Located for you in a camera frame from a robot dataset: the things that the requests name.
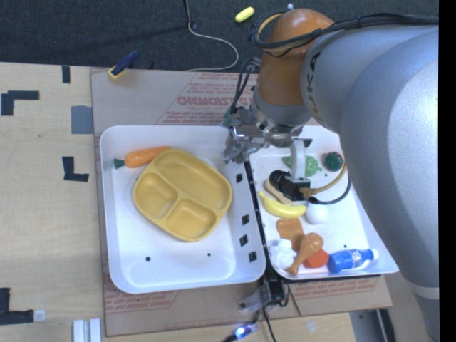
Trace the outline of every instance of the toy banana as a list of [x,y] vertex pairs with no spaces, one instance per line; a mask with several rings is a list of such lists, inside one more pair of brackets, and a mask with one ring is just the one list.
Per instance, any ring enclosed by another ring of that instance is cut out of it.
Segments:
[[276,217],[285,218],[285,219],[292,219],[297,218],[303,215],[306,210],[306,205],[285,205],[281,202],[278,202],[275,199],[267,197],[261,190],[258,191],[258,195],[263,200],[264,208],[275,215]]

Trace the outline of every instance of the yellow divided plate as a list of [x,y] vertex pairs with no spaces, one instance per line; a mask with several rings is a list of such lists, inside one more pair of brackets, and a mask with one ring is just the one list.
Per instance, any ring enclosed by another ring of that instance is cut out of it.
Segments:
[[183,241],[198,241],[218,225],[233,198],[228,180],[184,150],[160,153],[133,188],[138,211]]

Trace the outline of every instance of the wooden surface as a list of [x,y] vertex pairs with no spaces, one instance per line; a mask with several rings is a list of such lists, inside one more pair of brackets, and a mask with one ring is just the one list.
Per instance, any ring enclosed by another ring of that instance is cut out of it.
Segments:
[[[93,136],[72,134],[71,107],[91,107],[89,68],[0,63],[0,93],[37,90],[0,116],[0,287],[12,311],[41,309],[44,322],[0,326],[0,341],[71,341],[76,319],[99,318],[103,288]],[[74,157],[87,182],[64,180]],[[308,328],[306,322],[316,326]],[[355,341],[347,313],[272,321],[278,341]],[[272,341],[267,325],[249,341]],[[195,328],[104,341],[223,341],[233,326]]]

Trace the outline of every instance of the toy bottle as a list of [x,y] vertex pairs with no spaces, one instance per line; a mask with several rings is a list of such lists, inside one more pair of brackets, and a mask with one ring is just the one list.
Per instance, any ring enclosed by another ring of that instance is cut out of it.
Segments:
[[329,255],[326,266],[330,272],[340,272],[347,269],[355,269],[365,261],[378,258],[376,249],[344,249]]

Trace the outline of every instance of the cardboard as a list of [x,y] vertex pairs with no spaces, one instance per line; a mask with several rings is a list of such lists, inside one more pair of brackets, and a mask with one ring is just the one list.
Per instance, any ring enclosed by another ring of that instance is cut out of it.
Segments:
[[[127,70],[122,78],[113,81],[108,77],[107,69],[93,69],[90,76],[106,335],[250,321],[253,314],[239,311],[237,301],[251,295],[257,283],[135,295],[123,293],[114,286],[108,271],[98,150],[100,135],[114,125],[219,125],[232,103],[238,75]],[[250,76],[239,105],[249,105],[250,88],[256,79],[256,75]],[[291,284],[290,289],[290,302],[286,307],[272,309],[270,318],[314,316],[392,305],[383,276],[303,282]]]

